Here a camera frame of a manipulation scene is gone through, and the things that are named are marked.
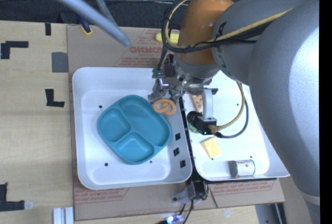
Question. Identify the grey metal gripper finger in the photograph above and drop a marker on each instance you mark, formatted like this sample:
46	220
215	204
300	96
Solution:
174	95
157	92

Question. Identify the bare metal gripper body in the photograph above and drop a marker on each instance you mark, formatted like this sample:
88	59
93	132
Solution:
181	85

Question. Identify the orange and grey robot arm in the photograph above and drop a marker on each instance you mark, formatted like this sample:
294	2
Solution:
272	62

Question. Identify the orange toy pretzel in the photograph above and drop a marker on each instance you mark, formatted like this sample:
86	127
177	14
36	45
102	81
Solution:
156	106

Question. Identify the thin black rod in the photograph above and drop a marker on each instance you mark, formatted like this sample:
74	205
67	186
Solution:
183	114

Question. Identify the toy pizza slice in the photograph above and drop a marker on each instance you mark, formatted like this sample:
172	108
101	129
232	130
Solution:
197	102

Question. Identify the blue divided plate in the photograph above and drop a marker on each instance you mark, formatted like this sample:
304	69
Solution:
135	127

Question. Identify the yellow toy corn cob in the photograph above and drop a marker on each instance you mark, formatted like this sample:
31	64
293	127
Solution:
158	37

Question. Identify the yellow cheese wedge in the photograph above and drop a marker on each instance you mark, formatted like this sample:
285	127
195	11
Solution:
211	147

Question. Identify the brown cardboard board red print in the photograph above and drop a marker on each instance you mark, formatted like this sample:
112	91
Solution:
103	46

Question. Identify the white plastic tray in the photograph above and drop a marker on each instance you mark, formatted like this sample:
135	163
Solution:
90	166
259	145

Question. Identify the small white can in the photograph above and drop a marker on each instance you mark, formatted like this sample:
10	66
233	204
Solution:
243	168

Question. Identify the black cylinder on white bracket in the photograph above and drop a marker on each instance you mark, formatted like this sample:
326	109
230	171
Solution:
199	120

